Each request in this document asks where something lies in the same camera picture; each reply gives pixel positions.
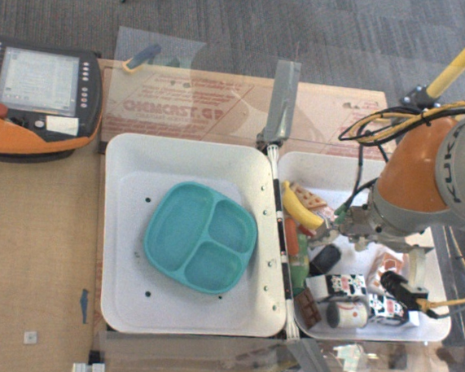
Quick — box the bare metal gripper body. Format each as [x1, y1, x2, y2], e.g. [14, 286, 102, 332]
[331, 202, 439, 260]

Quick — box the black rounded can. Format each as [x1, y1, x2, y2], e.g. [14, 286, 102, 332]
[308, 242, 344, 279]

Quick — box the orange carrot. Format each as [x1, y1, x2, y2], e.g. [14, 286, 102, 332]
[281, 216, 304, 258]

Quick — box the toy pizza slice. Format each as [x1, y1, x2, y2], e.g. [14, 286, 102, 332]
[287, 181, 331, 212]

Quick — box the green bottle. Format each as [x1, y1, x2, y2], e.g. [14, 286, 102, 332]
[288, 232, 315, 299]

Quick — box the yellow banana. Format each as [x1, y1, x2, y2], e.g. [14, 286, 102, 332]
[278, 179, 329, 233]

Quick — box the orange and white packet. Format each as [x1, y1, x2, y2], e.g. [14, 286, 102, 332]
[366, 248, 410, 297]

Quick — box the cow print carton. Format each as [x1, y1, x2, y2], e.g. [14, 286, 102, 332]
[366, 292, 423, 330]
[304, 269, 370, 308]

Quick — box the brown chocolate biscuit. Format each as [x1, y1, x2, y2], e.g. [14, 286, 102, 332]
[292, 287, 326, 331]

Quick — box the white can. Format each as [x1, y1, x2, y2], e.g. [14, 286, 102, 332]
[324, 297, 371, 332]

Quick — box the white plastic tray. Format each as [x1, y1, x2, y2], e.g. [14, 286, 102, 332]
[261, 149, 465, 352]
[88, 130, 304, 348]

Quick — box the teal divided plate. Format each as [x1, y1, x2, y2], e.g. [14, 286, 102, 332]
[138, 177, 263, 300]

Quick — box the brown cardboard board, red print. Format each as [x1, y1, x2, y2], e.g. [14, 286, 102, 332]
[67, 58, 465, 372]

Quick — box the black cylinder on white bracket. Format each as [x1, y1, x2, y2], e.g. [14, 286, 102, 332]
[377, 243, 434, 313]

